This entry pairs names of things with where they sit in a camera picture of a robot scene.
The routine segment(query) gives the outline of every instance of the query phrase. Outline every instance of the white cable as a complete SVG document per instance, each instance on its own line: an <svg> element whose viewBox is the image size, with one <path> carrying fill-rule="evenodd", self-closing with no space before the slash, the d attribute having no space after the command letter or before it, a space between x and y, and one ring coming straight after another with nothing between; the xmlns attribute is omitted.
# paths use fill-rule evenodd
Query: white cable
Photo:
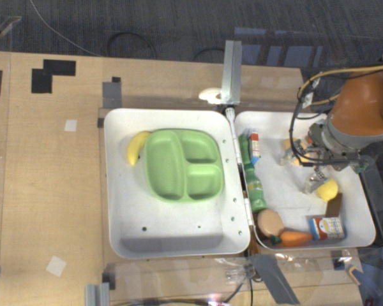
<svg viewBox="0 0 383 306"><path fill-rule="evenodd" d="M74 45L75 47L79 48L80 50L88 53L88 54L91 54L91 55L95 55L97 57L102 57L102 55L99 55L99 54L95 54L94 52L91 52L83 47L80 47L79 45L77 45L76 43L72 42L70 39L66 38L64 35L62 35L60 32L56 31L54 28L52 28L46 21L45 19L41 16L41 13L38 11L36 5L34 4L34 1L33 0L30 0L30 3L31 3L31 6L33 6L35 12L37 13L37 15L39 16L39 18L41 19L41 21L44 23L44 25L46 25L51 31L53 31L54 33L56 33L59 37L63 38L64 40L66 40L67 42L71 43L72 45Z"/></svg>

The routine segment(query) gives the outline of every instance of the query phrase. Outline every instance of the brown round object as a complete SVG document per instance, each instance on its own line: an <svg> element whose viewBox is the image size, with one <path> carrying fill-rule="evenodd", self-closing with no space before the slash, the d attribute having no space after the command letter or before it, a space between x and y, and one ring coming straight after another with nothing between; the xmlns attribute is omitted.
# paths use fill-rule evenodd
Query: brown round object
<svg viewBox="0 0 383 306"><path fill-rule="evenodd" d="M257 217L257 225L259 230L268 238L271 236L279 236L284 229L282 219L278 212L266 208L260 211Z"/></svg>

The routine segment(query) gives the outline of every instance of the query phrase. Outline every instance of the bottle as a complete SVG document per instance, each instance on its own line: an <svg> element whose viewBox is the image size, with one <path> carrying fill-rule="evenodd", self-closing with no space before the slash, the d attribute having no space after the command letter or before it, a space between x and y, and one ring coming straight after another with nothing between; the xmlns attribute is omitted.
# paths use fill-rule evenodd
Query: bottle
<svg viewBox="0 0 383 306"><path fill-rule="evenodd" d="M240 135L238 138L241 159L244 163L245 180L247 183L248 199L250 200L251 210L253 213L258 213L267 208L267 203L264 199L261 181L255 175L255 168L250 161L248 153L248 139L245 135Z"/></svg>

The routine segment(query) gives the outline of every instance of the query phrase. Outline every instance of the yellow cable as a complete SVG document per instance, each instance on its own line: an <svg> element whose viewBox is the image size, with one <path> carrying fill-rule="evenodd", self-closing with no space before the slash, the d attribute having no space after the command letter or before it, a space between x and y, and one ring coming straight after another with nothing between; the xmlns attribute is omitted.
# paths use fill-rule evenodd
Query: yellow cable
<svg viewBox="0 0 383 306"><path fill-rule="evenodd" d="M383 70L383 65L382 66L372 66L372 67L362 67L362 68L342 68L342 69L334 69L334 70L325 71L325 72L316 74L316 75L312 76L310 79L308 79L299 89L298 95L300 96L301 93L307 88L307 86L309 84L311 84L315 79L318 79L318 78L321 78L324 76L329 76L329 75L339 74L339 73L361 73L364 71L371 72L371 71L378 71L378 70ZM333 96L330 99L325 99L322 101L313 102L311 105L323 105L325 103L328 103L330 101L337 99L338 96L339 96L339 94Z"/></svg>

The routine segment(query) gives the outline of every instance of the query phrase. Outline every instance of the yellow ball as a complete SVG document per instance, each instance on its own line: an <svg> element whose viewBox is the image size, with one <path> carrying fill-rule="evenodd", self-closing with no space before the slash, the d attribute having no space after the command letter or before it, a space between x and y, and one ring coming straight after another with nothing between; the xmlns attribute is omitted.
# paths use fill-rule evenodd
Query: yellow ball
<svg viewBox="0 0 383 306"><path fill-rule="evenodd" d="M325 184L321 185L317 189L317 193L324 201L330 201L338 194L339 187L336 181L329 179Z"/></svg>

